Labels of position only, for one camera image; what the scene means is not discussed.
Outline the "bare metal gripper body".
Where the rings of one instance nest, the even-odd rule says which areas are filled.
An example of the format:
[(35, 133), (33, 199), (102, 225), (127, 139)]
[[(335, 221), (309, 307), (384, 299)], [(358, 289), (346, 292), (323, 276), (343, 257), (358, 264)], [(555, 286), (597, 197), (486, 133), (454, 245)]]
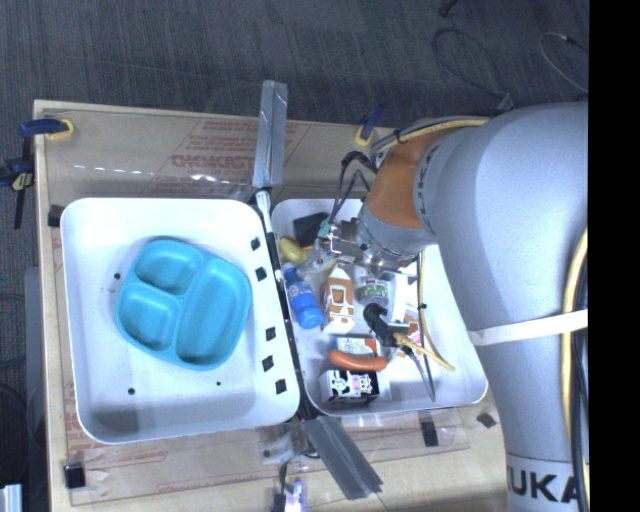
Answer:
[(384, 244), (359, 218), (332, 225), (328, 240), (332, 257), (341, 263), (362, 267), (373, 275), (401, 272), (415, 261), (419, 253), (419, 244), (413, 241), (404, 246), (396, 240)]

